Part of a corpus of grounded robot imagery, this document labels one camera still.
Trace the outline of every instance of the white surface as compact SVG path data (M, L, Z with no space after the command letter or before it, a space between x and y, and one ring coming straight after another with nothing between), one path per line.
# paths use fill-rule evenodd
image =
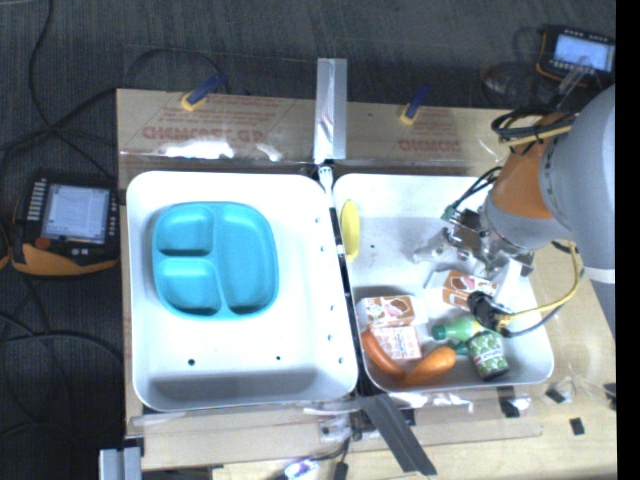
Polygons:
M143 403L175 411L333 400L353 389L357 364L325 197L297 175L147 172L131 182L133 384ZM244 203L267 218L280 289L266 312L202 321L162 305L153 282L153 222L162 209L190 201Z
M448 269L432 262L414 263L413 251L427 243L446 222L440 220L445 207L460 197L475 181L469 177L409 176L383 174L347 174L334 186L338 214L344 203L353 200L360 215L360 253L349 264L349 278L354 301L381 295L412 295L427 304L428 323L417 325L423 354L437 345L430 335L433 325L447 323L463 310L442 301L439 292L424 289L431 272ZM459 209L477 210L486 197L481 192L469 198ZM458 265L463 270L464 264ZM514 311L537 306L527 279L505 269L499 278L496 301ZM537 313L518 319L518 328L540 321ZM510 327L516 330L515 323ZM551 344L544 326L518 338L503 339L510 372L493 381L482 381L468 357L458 357L455 367L432 379L424 391L456 390L486 386L535 384L546 380L553 371ZM400 391L396 381L384 375L366 359L371 379L386 391Z

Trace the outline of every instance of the blue and yellow clamp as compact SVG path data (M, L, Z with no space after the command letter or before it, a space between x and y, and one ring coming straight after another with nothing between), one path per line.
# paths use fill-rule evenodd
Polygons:
M427 94L429 93L429 86L423 85L420 87L420 90L415 94L411 102L407 104L406 107L402 110L402 115L400 116L400 121L404 124L413 124L418 116L418 109L422 104L422 101L425 99Z
M207 101L207 94L215 92L218 87L227 81L226 75L214 75L205 82L201 83L193 91L182 97L182 107L189 112L193 112Z

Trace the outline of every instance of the display screen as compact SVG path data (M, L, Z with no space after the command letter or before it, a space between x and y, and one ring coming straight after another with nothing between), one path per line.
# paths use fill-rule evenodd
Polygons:
M109 190L51 184L41 236L104 244Z
M610 73L613 68L614 52L615 45L560 34L556 43L554 58Z

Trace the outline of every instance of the blue divided tray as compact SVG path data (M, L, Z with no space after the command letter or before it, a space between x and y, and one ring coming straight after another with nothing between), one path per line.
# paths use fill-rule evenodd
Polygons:
M250 206L170 206L155 223L152 249L158 296L183 316L231 320L257 315L278 294L273 232Z

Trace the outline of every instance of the black floor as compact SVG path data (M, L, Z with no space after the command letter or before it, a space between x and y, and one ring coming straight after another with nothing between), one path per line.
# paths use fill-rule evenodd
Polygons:
M319 57L350 101L506 108L549 94L536 30L616 35L616 0L0 0L0 216L37 169L116 176L114 89L313 98ZM506 94L484 68L510 67ZM122 439L119 267L73 279L0 271L0 478L95 479Z

